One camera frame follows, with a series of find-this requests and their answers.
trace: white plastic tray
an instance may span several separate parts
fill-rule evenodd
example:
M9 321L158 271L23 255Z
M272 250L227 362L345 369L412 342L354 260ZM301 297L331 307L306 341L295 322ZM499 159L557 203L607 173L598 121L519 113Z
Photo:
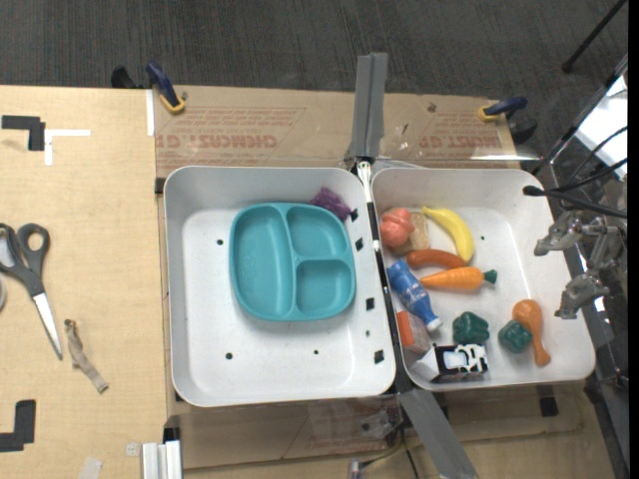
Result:
M392 207L418 211L422 206L449 208L467 222L474 237L476 252L471 260L482 270L498 271L495 286L483 286L472 293L442 292L431 289L434 312L442 320L437 344L452 344L452 322L470 310L489 323L486 342L489 371L480 380L431 383L426 379L419 357L403 353L411 379L428 390L445 391L496 387L523 383L578 380L588 376L595 365L594 349L582 315L564 320L554 315L561 292L570 280L563 253L535 256L537 240L546 236L553 222L545 198L527 197L522 188L541 188L531 175L516 170L440 170L386 169L373 178L372 194L378 219ZM455 251L445 231L429 221L431 246ZM386 266L398 257L384 250ZM414 269L420 277L440 268ZM393 294L395 309L401 302ZM497 333L511 318L512 306L523 298L535 299L543 309L543 336L552 356L544 367L535 365L532 350L516 355L501 347Z
M250 316L230 280L235 215L258 203L306 203L322 187L357 209L357 219L345 222L356 270L352 304L316 321ZM186 401L213 407L367 397L389 389L395 362L355 176L340 169L185 167L167 178L165 212L173 382Z

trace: scissor blade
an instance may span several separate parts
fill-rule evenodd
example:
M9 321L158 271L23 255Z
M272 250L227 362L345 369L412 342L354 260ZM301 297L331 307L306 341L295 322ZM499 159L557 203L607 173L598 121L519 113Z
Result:
M49 336L51 345L53 345L53 349L58 355L58 358L62 360L62 345L60 344L60 337L58 336L56 322L53 319L53 312L51 311L47 294L44 292L36 294L33 297L33 301L36 302L38 312L40 313L40 319L42 319L42 323L47 330L47 335Z

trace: purple toy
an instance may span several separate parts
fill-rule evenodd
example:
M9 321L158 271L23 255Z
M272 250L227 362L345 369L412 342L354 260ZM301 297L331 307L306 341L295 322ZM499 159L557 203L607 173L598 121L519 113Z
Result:
M351 209L343 202L341 197L326 187L323 187L319 193L311 199L309 204L329 210L341 221L346 220L351 213Z

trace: blue and yellow clamp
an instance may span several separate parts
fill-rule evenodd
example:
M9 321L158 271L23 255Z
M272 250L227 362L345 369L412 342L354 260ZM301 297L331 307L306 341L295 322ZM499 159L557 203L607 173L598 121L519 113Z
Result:
M492 123L499 119L501 114L506 114L506 119L510 119L517 110L526 108L526 105L528 105L526 98L510 98L498 101L494 105L480 107L477 114L484 123Z
M147 73L152 85L157 85L160 89L160 101L172 114L180 114L185 109L184 100L176 94L171 81L157 62L151 61L147 64Z

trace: wooden table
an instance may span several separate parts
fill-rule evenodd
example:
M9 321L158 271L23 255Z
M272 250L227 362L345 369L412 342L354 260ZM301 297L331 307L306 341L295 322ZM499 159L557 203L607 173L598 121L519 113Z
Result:
M90 137L56 137L54 163L45 166L42 152L27 151L27 132L0 130L0 221L14 228L35 222L51 234L43 280L64 351L58 361L26 289L6 278L0 433L13 431L16 402L35 399L37 409L35 442L0 453L0 477L77 477L88 457L104 463L101 478L139 477L139 458L127 455L127 445L162 441L173 394L165 377L156 149L148 133L147 93L0 87L0 97L2 115L38 116L49 130L91 131ZM71 366L66 318L77 321L87 355L110 384L102 394ZM579 385L567 388L571 429L550 434L478 435L472 428L476 413L470 413L475 405L464 413L459 404L451 422L480 476L612 477L592 406ZM423 448L412 454L421 477L436 474ZM185 476L341 477L347 459L237 465ZM403 452L366 471L372 478L410 476Z

